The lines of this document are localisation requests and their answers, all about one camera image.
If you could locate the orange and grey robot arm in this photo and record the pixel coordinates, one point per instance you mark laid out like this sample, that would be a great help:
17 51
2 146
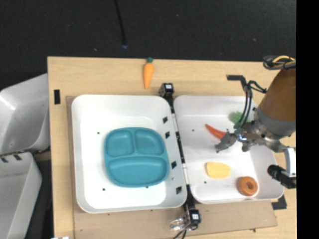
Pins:
279 101

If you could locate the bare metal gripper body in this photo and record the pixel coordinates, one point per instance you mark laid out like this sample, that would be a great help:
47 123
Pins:
259 136

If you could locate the white plastic tray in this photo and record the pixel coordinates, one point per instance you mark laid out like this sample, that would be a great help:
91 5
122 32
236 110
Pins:
199 183
94 158

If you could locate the thin black and white rod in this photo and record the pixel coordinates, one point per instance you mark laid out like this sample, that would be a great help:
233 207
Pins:
180 146

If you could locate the blue divided plate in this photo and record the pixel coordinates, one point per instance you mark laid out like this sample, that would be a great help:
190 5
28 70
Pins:
137 168

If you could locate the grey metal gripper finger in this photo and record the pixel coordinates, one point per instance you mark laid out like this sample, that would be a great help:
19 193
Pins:
225 142
246 147

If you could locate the brown doughnut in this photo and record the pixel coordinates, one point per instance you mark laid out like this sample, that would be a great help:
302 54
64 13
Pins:
240 187

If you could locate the black cylinder on white bracket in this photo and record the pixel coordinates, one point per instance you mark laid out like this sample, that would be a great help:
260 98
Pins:
280 174

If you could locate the yellow flat slice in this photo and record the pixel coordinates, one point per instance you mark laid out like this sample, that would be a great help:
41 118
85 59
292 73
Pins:
218 170

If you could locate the orange carrot with green top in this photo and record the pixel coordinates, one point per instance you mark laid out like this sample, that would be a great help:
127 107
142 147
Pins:
148 75

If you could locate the green broccoli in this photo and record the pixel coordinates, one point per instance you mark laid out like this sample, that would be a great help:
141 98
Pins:
235 117

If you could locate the red-orange carrot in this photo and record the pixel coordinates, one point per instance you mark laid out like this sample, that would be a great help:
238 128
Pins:
214 131

